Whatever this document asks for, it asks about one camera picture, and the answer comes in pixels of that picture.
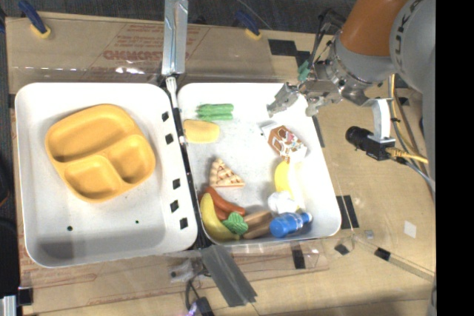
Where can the tan pizza slice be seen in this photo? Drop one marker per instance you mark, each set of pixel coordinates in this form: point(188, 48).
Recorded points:
point(222, 175)

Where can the yellow banana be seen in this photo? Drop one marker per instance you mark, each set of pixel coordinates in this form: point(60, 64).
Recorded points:
point(283, 177)
point(211, 220)

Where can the green broccoli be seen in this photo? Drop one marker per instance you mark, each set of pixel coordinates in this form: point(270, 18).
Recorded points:
point(235, 224)

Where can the white lumpy toy food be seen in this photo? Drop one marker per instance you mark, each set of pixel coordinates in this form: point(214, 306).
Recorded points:
point(280, 201)

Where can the yellow bread roll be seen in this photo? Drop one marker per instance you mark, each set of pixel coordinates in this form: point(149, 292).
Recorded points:
point(201, 131)

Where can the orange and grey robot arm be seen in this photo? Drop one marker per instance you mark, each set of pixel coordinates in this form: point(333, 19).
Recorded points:
point(374, 18)

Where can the brown hot dog bun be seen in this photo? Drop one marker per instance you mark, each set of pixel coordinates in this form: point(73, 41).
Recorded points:
point(257, 224)

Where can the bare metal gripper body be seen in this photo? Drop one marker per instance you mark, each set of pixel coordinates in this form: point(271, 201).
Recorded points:
point(326, 87)

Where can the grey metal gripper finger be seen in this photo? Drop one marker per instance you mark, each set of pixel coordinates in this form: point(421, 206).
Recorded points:
point(314, 106)
point(283, 98)

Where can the blue bottle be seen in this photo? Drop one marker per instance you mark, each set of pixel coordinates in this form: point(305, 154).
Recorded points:
point(287, 225)

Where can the orange-red sausage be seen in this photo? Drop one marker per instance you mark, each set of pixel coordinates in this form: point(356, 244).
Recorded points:
point(226, 204)

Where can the yellow divided plate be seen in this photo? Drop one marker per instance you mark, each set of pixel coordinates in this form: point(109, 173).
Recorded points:
point(89, 137)

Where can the green bean pods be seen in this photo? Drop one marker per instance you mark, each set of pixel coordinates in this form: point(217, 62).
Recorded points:
point(215, 111)

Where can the black cylinder on white bracket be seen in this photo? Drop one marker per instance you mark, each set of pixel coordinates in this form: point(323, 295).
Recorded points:
point(370, 142)

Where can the white plastic tray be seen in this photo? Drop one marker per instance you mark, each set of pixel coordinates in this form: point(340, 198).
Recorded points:
point(111, 233)
point(248, 144)

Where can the brown cardboard board, red print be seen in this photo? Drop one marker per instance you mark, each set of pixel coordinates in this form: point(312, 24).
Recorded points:
point(96, 44)

